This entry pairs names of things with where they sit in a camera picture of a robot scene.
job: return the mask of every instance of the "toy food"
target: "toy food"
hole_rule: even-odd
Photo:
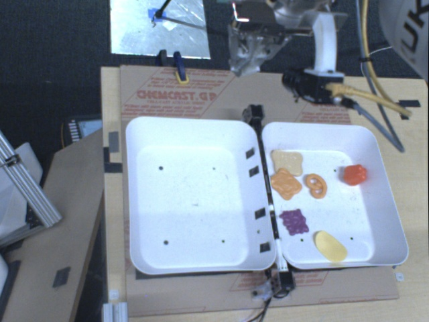
[[[285,168],[280,168],[279,171],[271,177],[271,185],[273,189],[287,201],[302,189],[301,183]]]
[[[314,243],[318,251],[329,261],[342,262],[347,257],[346,247],[326,231],[318,231],[314,235]]]
[[[283,225],[289,231],[289,235],[308,233],[306,218],[302,215],[301,210],[283,211],[279,217],[283,219]]]
[[[274,170],[279,171],[285,168],[290,174],[300,176],[302,174],[302,155],[298,152],[285,152],[283,150],[273,150],[271,159],[274,163]]]
[[[317,174],[309,174],[306,177],[306,185],[310,189],[310,194],[316,198],[321,199],[326,196],[326,192],[328,191],[328,185],[323,180],[320,175]]]
[[[343,178],[347,184],[355,186],[367,180],[367,170],[360,164],[356,164],[354,166],[347,166],[344,169]]]

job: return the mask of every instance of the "metal plate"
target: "metal plate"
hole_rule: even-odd
[[[172,0],[164,17],[151,22],[165,0],[111,0],[111,51],[114,54],[210,59],[202,0]]]

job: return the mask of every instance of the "purple toy grapes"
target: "purple toy grapes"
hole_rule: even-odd
[[[300,209],[283,211],[279,217],[283,219],[283,225],[291,236],[297,233],[308,233],[306,218],[302,215]]]

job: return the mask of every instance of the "white plastic container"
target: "white plastic container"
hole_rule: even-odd
[[[400,264],[408,247],[381,155],[363,127],[271,123],[263,142],[268,172],[272,150],[304,157],[304,174],[324,177],[328,194],[316,200],[303,185],[290,201],[275,191],[275,214],[301,209],[310,231],[290,236],[278,218],[277,250],[269,217],[257,136],[240,121],[139,117],[126,130],[130,252],[147,274],[269,268],[282,252],[303,269]],[[350,164],[368,169],[351,187],[341,181]],[[341,265],[316,249],[325,230],[348,249]]]

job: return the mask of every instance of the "blue clamp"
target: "blue clamp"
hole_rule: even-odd
[[[173,58],[177,68],[176,78],[181,85],[186,85],[189,83],[189,77],[185,71],[185,64],[183,62],[182,55],[180,55],[179,51],[176,51],[173,54]]]

